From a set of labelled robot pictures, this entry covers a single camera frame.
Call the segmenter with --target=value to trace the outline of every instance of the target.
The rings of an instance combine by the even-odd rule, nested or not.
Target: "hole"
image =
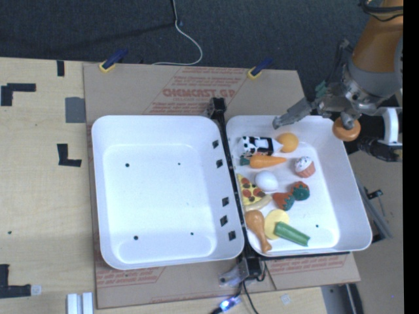
[[[236,232],[233,230],[232,232],[229,232],[228,233],[228,239],[230,240],[230,241],[232,241],[233,239],[235,239],[236,238]]]
[[[228,222],[228,218],[226,215],[224,215],[222,218],[220,218],[221,226],[224,226]]]

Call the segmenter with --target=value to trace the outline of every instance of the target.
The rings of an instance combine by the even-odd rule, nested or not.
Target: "wooden table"
[[[10,285],[42,294],[0,299],[0,313],[65,313],[67,294],[95,291],[85,123],[65,123],[65,98],[84,97],[82,62],[0,58],[0,85],[36,83],[0,107],[0,264]],[[57,144],[81,167],[59,166]],[[283,301],[288,295],[289,303]],[[252,294],[260,313],[326,313],[320,288]],[[95,313],[210,313],[224,298],[95,310]],[[252,313],[249,302],[231,309]]]

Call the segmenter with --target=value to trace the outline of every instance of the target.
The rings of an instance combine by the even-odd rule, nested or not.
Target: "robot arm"
[[[300,100],[272,125],[278,129],[314,110],[325,118],[340,113],[333,133],[343,141],[353,141],[361,130],[357,120],[361,115],[383,116],[384,138],[363,139],[359,148],[383,160],[401,161],[402,146],[397,142],[401,108],[379,106],[403,87],[403,0],[383,0],[378,7],[373,7],[373,2],[360,0],[371,17],[355,48],[348,41],[338,46],[333,72],[343,65],[341,81],[331,83],[329,76],[316,88],[315,100]],[[345,52],[350,56],[343,60]]]

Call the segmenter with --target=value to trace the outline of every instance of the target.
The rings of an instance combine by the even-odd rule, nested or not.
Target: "white egg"
[[[267,170],[263,170],[256,174],[255,183],[262,191],[275,191],[278,189],[279,182],[275,175]]]

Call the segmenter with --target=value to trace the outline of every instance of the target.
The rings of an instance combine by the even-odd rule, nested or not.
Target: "white cable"
[[[193,63],[171,63],[171,62],[168,62],[168,61],[160,61],[158,63],[153,63],[152,65],[163,65],[163,64],[166,64],[166,65],[195,65],[195,64],[197,64],[201,61],[202,56],[204,55],[204,53],[202,52],[202,49],[201,49],[200,45],[191,36],[187,35],[186,33],[184,33],[183,31],[181,31],[179,29],[179,26],[177,25],[176,2],[175,2],[175,0],[172,0],[172,2],[173,2],[173,11],[175,13],[175,28],[176,28],[176,30],[180,34],[185,36],[188,40],[190,40],[193,44],[196,45],[196,47],[199,49],[200,57],[196,61],[194,61]]]

